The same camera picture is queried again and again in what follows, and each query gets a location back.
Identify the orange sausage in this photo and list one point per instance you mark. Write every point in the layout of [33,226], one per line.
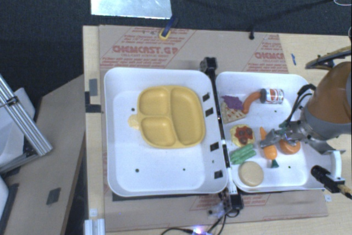
[248,101]

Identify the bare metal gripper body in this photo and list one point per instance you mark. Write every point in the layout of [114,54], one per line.
[295,130]

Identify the yellow pizza with red topping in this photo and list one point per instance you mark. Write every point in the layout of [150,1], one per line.
[242,135]

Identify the red and white can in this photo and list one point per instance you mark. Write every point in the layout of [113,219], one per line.
[275,95]

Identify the white plastic tray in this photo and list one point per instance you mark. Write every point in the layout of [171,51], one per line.
[165,170]
[291,173]

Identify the yellow divided plate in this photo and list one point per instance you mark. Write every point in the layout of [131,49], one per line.
[181,112]

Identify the orange carrot with green top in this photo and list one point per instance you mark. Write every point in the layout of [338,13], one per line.
[270,152]

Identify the black cylinder on white bracket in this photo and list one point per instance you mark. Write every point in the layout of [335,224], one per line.
[327,177]

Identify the beige waffle with red lattice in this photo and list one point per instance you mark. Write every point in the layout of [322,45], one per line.
[229,116]

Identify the brown cardboard board red print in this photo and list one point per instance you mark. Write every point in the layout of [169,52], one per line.
[181,46]

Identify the thin black and white rod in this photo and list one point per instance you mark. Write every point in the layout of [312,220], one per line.
[217,107]

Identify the purple grapes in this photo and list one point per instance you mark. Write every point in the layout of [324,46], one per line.
[232,101]

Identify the green beans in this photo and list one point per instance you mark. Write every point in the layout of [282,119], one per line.
[242,154]

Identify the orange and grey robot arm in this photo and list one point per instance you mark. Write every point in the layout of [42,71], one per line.
[330,96]

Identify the beige round biscuit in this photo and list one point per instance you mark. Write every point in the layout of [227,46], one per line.
[250,174]

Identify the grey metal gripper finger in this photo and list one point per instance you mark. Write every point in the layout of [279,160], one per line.
[291,142]
[269,140]

